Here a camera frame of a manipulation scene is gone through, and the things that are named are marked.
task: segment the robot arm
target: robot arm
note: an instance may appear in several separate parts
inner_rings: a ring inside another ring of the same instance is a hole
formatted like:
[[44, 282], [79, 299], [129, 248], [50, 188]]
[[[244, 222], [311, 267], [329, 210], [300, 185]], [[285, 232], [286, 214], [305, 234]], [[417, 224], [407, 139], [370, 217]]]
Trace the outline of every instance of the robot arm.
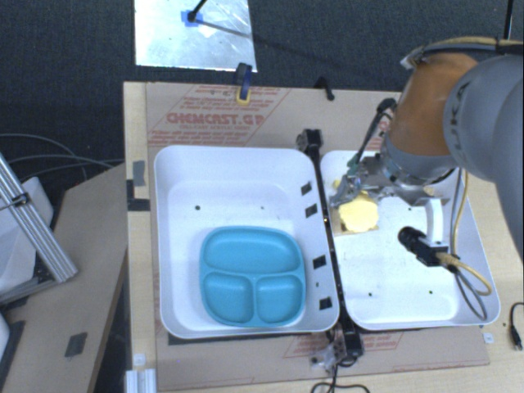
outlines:
[[[505, 55], [478, 63], [457, 52]], [[332, 206], [360, 190], [392, 192], [411, 205], [456, 167], [494, 182], [522, 258], [522, 43], [459, 38], [421, 47], [403, 60], [414, 72], [395, 109], [380, 156], [354, 159]]]

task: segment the black connector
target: black connector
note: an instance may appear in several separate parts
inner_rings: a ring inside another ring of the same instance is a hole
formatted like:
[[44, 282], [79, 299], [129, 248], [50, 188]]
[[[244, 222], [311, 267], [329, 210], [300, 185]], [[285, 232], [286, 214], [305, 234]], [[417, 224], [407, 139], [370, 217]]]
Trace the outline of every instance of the black connector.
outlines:
[[517, 329], [512, 325], [509, 328], [509, 331], [511, 333], [511, 338], [513, 339], [513, 344], [515, 345], [515, 348], [518, 350], [522, 350], [522, 341], [521, 337], [518, 335]]
[[431, 247], [422, 240], [426, 235], [413, 227], [404, 227], [399, 231], [399, 242], [408, 251], [414, 253], [417, 259], [426, 266], [439, 266], [440, 261], [436, 257], [437, 252], [446, 252], [447, 247]]

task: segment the blue plate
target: blue plate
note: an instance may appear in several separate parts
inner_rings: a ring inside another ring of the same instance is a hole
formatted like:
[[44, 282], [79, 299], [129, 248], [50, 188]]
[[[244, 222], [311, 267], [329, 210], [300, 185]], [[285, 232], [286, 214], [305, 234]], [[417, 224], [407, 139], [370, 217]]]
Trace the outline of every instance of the blue plate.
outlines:
[[293, 237], [273, 228], [217, 228], [202, 244], [200, 288], [208, 314], [218, 322], [286, 325], [304, 309], [302, 252]]

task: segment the black floor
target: black floor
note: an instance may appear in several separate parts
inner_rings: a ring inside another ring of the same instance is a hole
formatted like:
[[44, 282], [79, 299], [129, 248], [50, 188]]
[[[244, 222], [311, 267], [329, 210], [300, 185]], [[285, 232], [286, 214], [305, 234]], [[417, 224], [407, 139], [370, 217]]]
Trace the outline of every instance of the black floor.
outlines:
[[[255, 85], [310, 88], [324, 75], [334, 88], [372, 90], [401, 90], [408, 74], [399, 60], [420, 44], [462, 35], [502, 37], [507, 5], [507, 0], [248, 1], [259, 68]], [[524, 0], [515, 0], [516, 39], [522, 39], [523, 7]], [[0, 20], [0, 152], [8, 160], [66, 154], [47, 142], [3, 136], [29, 133], [53, 138], [77, 156], [118, 162], [124, 157], [124, 81], [233, 81], [230, 73], [137, 67], [133, 0], [0, 0]], [[24, 177], [72, 163], [38, 158], [12, 167]], [[103, 168], [86, 169], [93, 176]], [[41, 179], [57, 205], [84, 176], [69, 168]], [[108, 354], [118, 345], [111, 340]]]

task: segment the white plastic tray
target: white plastic tray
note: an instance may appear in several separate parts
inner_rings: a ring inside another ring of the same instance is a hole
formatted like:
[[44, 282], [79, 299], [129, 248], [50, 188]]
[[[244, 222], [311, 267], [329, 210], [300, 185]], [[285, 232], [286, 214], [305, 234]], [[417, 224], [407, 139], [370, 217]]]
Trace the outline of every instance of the white plastic tray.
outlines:
[[[154, 173], [160, 315], [169, 332], [207, 338], [320, 332], [335, 324], [337, 291], [307, 156], [290, 149], [172, 146], [158, 153]], [[213, 229], [233, 225], [276, 228], [299, 244], [306, 299], [296, 321], [281, 327], [235, 327], [206, 313], [198, 284], [201, 244]]]
[[[326, 197], [335, 194], [332, 186], [347, 171], [354, 151], [331, 151], [322, 159], [321, 170]], [[435, 191], [453, 200], [456, 176], [434, 185]], [[450, 215], [452, 201], [444, 205]], [[458, 254], [462, 261], [486, 276], [494, 292], [482, 297], [488, 319], [482, 322], [463, 299], [454, 276], [443, 268], [428, 268], [398, 242], [405, 226], [427, 232], [424, 207], [410, 207], [397, 197], [383, 199], [378, 207], [378, 230], [335, 237], [346, 307], [351, 318], [368, 330], [429, 328], [487, 324], [495, 321], [500, 303], [469, 202], [465, 205], [458, 231]], [[449, 226], [445, 226], [449, 235]], [[465, 273], [479, 290], [484, 287]], [[471, 302], [477, 307], [472, 296]]]
[[[38, 178], [22, 184], [43, 220], [49, 224], [52, 206]], [[5, 206], [0, 199], [0, 208]], [[33, 277], [36, 250], [22, 227], [8, 209], [0, 211], [0, 292], [7, 291]]]

